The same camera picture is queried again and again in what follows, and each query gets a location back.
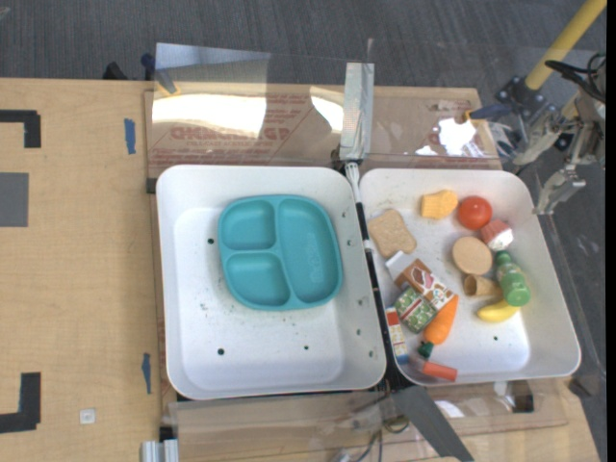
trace teal divided plate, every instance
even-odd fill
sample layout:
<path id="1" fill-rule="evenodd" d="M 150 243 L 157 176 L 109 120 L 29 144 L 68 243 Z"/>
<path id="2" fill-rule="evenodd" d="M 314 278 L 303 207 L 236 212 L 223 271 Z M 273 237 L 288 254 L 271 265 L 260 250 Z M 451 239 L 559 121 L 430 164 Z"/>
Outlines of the teal divided plate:
<path id="1" fill-rule="evenodd" d="M 340 290 L 336 233 L 322 206 L 297 195 L 261 195 L 229 204 L 218 220 L 227 287 L 259 310 L 319 306 Z"/>

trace white plastic tray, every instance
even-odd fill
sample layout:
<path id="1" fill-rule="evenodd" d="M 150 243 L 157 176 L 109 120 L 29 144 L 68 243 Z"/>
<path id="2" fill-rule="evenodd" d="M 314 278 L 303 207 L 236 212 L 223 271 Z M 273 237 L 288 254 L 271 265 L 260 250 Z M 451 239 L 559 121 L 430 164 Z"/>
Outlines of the white plastic tray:
<path id="1" fill-rule="evenodd" d="M 508 221 L 515 240 L 509 251 L 524 269 L 532 300 L 520 313 L 502 323 L 487 323 L 475 312 L 490 299 L 464 295 L 463 274 L 453 264 L 455 241 L 476 232 L 465 229 L 454 214 L 440 220 L 422 218 L 421 198 L 450 189 L 462 200 L 476 194 L 493 206 L 494 217 Z M 499 170 L 373 169 L 360 180 L 366 218 L 397 209 L 417 239 L 414 256 L 460 295 L 453 328 L 446 342 L 436 346 L 431 360 L 458 369 L 457 383 L 477 383 L 564 376 L 579 365 L 580 349 L 560 289 L 539 219 L 526 185 L 515 175 Z M 386 306 L 400 291 L 375 251 L 379 288 Z M 405 330 L 411 354 L 421 335 Z M 398 365 L 411 381 L 422 385 L 443 383 L 421 374 L 410 364 Z"/>
<path id="2" fill-rule="evenodd" d="M 253 195 L 310 197 L 331 218 L 343 264 L 340 292 L 323 306 L 262 311 L 224 282 L 217 223 Z M 167 372 L 187 398 L 370 388 L 386 358 L 350 184 L 323 167 L 176 166 L 156 186 Z"/>

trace black corner marker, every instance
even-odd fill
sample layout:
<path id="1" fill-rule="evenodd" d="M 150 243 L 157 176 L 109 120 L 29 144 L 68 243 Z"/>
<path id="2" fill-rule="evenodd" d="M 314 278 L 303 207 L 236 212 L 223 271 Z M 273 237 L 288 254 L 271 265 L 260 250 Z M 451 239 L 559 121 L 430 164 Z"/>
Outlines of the black corner marker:
<path id="1" fill-rule="evenodd" d="M 22 373 L 19 408 L 11 414 L 0 414 L 0 434 L 32 431 L 40 423 L 40 373 Z"/>
<path id="2" fill-rule="evenodd" d="M 40 148 L 40 115 L 36 110 L 0 110 L 0 122 L 23 123 L 23 146 Z"/>

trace yellow pole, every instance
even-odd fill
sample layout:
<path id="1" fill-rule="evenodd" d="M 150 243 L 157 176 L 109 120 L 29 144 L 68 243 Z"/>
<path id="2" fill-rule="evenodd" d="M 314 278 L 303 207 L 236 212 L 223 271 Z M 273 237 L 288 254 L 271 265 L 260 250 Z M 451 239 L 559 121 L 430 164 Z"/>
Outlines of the yellow pole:
<path id="1" fill-rule="evenodd" d="M 547 60 L 559 62 L 565 58 L 606 6 L 607 0 L 586 0 L 584 2 L 543 58 L 527 75 L 525 84 L 530 90 L 539 90 L 550 77 L 552 69 L 544 63 Z"/>

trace yellow banana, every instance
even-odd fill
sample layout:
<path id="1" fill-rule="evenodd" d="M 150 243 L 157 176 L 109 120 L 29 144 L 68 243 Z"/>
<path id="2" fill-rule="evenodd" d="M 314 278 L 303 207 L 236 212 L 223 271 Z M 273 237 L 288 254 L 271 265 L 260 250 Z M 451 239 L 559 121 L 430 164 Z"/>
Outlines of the yellow banana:
<path id="1" fill-rule="evenodd" d="M 504 299 L 501 299 L 494 304 L 489 304 L 479 309 L 479 311 L 477 311 L 477 316 L 483 321 L 505 321 L 513 317 L 519 309 L 519 306 L 511 306 Z"/>

